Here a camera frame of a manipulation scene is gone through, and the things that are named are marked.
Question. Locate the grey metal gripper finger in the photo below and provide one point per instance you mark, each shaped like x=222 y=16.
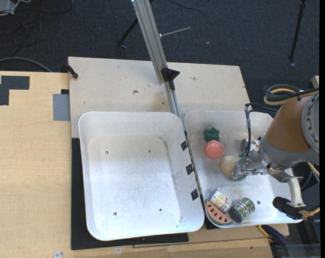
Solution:
x=256 y=172
x=238 y=172

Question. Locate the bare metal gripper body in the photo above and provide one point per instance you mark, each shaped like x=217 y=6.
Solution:
x=255 y=161

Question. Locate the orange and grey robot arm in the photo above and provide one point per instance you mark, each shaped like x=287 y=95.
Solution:
x=288 y=128

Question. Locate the beige toy bread roll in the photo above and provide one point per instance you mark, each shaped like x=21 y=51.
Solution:
x=227 y=164

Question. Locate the small white and orange can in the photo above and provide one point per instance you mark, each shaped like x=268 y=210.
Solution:
x=255 y=144

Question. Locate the white plastic tray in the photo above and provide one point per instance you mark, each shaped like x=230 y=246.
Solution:
x=253 y=192
x=130 y=176

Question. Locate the white and yellow labelled can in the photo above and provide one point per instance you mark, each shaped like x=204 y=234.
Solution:
x=220 y=200

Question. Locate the pink toy peach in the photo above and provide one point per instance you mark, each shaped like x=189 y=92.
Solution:
x=213 y=149

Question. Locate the green labelled can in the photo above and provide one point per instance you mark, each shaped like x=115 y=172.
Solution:
x=242 y=210

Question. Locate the green toy broccoli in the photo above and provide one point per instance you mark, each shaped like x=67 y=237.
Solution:
x=212 y=134

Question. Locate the pink toy watermelon slice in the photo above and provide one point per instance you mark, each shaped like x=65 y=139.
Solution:
x=217 y=215

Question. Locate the pale wood board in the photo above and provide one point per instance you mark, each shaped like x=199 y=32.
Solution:
x=119 y=90

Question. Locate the black cylinder on white bracket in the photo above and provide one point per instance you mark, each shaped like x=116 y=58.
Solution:
x=287 y=206

